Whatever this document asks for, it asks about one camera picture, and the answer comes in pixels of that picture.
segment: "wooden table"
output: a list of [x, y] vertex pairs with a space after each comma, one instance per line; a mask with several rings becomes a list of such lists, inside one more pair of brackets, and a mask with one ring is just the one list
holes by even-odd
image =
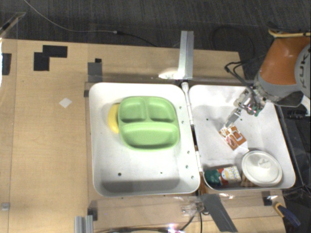
[[[34, 71], [34, 52], [42, 52], [43, 45], [67, 46], [68, 56], [50, 58], [50, 71]], [[120, 209], [115, 205], [121, 199], [103, 198], [92, 186], [84, 98], [87, 64], [102, 59], [104, 76], [157, 77], [178, 66], [179, 50], [5, 40], [2, 51], [12, 54], [12, 64], [0, 88], [0, 202], [10, 203], [9, 211], [0, 211], [0, 232], [72, 233], [75, 216], [86, 216], [93, 200], [114, 215], [130, 214], [133, 224], [142, 223], [135, 204], [141, 198]], [[194, 76], [231, 79], [222, 67], [238, 59], [235, 52], [195, 50]], [[64, 98], [72, 101], [67, 108], [59, 104]], [[260, 192], [232, 195], [234, 199], [224, 197], [222, 202], [239, 232], [285, 232], [281, 217], [263, 206]], [[271, 195], [284, 204], [281, 191]], [[157, 199], [147, 198], [151, 204]], [[161, 218], [161, 206], [153, 208]], [[94, 227], [122, 226], [116, 220], [103, 218]], [[203, 232], [219, 232], [210, 216], [203, 220]], [[196, 217], [187, 232], [199, 228]]]

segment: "gray floor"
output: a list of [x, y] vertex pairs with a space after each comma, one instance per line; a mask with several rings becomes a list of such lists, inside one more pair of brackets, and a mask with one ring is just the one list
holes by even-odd
[[[122, 31], [169, 48], [179, 47], [181, 30], [191, 30], [196, 49], [238, 51], [243, 60], [267, 52], [272, 42], [266, 27], [269, 21], [294, 31], [311, 27], [311, 0], [26, 1], [55, 23], [72, 30]], [[150, 46], [128, 35], [69, 32], [43, 19], [23, 0], [0, 0], [0, 24], [14, 12], [27, 13], [18, 26], [19, 39]], [[260, 64], [257, 61], [244, 66], [246, 78], [252, 79]], [[310, 132], [310, 120], [302, 128]], [[310, 134], [306, 142], [310, 146]], [[310, 201], [308, 195], [306, 200], [299, 198], [288, 203], [295, 213], [302, 212], [301, 230], [310, 227]], [[304, 209], [293, 206], [295, 203], [303, 203]]]

